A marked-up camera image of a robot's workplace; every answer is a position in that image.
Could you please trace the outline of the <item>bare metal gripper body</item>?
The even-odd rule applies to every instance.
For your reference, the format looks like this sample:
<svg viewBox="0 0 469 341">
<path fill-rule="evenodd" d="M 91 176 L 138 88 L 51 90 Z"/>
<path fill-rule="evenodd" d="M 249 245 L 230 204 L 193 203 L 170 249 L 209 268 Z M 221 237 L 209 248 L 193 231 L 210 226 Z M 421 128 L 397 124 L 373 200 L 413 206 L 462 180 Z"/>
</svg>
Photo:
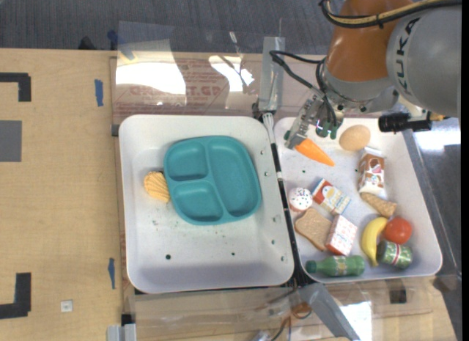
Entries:
<svg viewBox="0 0 469 341">
<path fill-rule="evenodd" d="M 366 108 L 367 100 L 342 95 L 332 89 L 316 90 L 306 100 L 292 125 L 292 137 L 307 137 L 313 128 L 319 137 L 336 137 L 347 111 Z"/>
</svg>

